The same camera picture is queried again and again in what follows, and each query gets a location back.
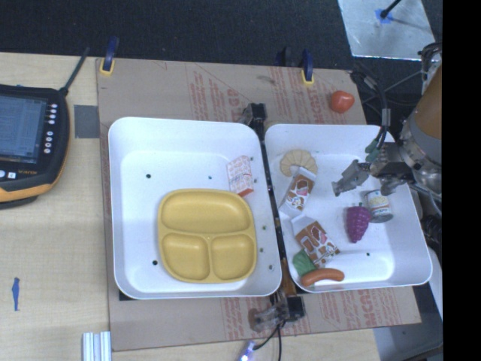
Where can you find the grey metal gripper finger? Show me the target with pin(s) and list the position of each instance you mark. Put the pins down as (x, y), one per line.
(392, 187)
(349, 179)

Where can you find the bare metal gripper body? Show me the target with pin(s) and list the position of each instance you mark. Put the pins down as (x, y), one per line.
(421, 164)

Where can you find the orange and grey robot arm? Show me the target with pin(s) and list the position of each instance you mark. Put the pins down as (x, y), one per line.
(430, 96)

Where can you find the small white and yellow can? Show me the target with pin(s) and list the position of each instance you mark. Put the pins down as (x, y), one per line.
(379, 203)

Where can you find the purple grapes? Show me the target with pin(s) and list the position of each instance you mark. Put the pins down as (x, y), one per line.
(357, 222)

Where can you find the brown and white carton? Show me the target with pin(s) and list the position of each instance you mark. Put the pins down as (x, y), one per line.
(298, 194)
(315, 241)

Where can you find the beige croissant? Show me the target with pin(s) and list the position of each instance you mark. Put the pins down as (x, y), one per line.
(297, 158)

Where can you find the white plastic tray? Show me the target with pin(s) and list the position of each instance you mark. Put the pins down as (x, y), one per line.
(143, 201)
(398, 246)

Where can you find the red toy tomato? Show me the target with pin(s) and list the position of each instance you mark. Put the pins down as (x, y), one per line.
(342, 101)

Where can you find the thin black rod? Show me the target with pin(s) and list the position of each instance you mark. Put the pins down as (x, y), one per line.
(277, 231)

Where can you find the green toy vegetable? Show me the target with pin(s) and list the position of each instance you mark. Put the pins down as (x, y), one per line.
(302, 263)

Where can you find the orange sausage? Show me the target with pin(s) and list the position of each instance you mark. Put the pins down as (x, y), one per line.
(323, 276)

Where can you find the small orange and white carton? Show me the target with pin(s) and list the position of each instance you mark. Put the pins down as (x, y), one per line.
(240, 175)

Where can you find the yellow divided plate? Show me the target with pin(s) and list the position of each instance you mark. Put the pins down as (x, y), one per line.
(204, 216)

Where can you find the brown cardboard board red print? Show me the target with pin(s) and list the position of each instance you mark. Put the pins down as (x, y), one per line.
(158, 88)

